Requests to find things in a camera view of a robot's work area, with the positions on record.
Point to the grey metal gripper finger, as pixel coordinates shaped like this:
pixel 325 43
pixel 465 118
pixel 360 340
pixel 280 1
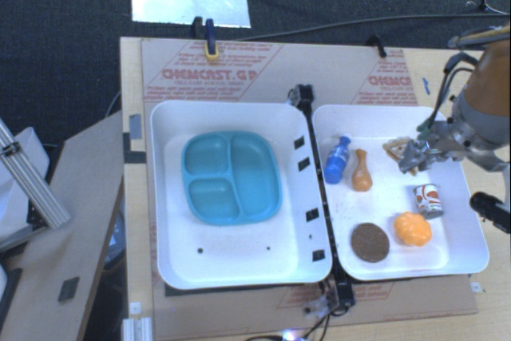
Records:
pixel 409 159
pixel 425 162

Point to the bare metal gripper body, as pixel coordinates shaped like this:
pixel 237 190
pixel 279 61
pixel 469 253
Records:
pixel 446 139

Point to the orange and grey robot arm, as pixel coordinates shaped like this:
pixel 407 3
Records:
pixel 489 84

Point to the tan pizza slice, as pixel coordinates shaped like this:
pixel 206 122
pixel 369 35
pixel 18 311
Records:
pixel 394 147

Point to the white plastic tray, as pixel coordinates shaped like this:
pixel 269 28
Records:
pixel 399 195
pixel 231 255

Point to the white and red can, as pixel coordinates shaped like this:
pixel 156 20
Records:
pixel 428 201

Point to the orange chicken drumstick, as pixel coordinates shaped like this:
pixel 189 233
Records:
pixel 361 175

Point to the orange pumpkin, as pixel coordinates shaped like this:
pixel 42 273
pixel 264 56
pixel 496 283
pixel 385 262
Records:
pixel 413 229

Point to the blue bottle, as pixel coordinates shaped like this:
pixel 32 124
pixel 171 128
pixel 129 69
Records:
pixel 336 163

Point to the thin black rod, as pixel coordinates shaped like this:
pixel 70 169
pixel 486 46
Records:
pixel 322 179

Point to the brown round biscuit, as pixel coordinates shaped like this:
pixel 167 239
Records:
pixel 370 243

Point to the brown cardboard board, red print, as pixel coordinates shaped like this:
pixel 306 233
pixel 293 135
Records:
pixel 331 70

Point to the blue divided plate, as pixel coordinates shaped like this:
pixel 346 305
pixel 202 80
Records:
pixel 247 171

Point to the black cylinder on white bracket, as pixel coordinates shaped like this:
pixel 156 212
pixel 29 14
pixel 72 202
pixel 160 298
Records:
pixel 490 207

